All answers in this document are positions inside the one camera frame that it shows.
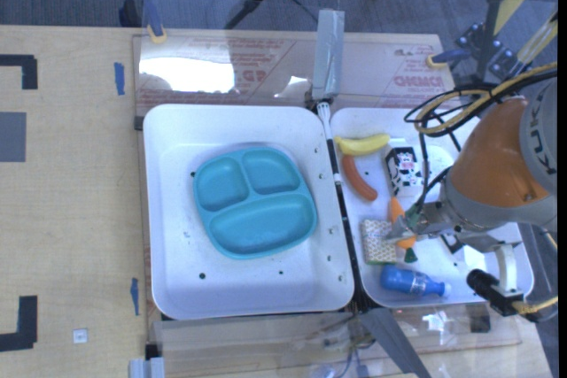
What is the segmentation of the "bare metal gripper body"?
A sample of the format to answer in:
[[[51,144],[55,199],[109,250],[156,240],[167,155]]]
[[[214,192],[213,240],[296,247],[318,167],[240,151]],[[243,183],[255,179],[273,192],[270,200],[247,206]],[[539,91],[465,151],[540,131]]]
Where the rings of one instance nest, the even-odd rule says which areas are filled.
[[[447,201],[415,203],[409,211],[409,229],[416,235],[439,235],[462,224],[462,218]]]

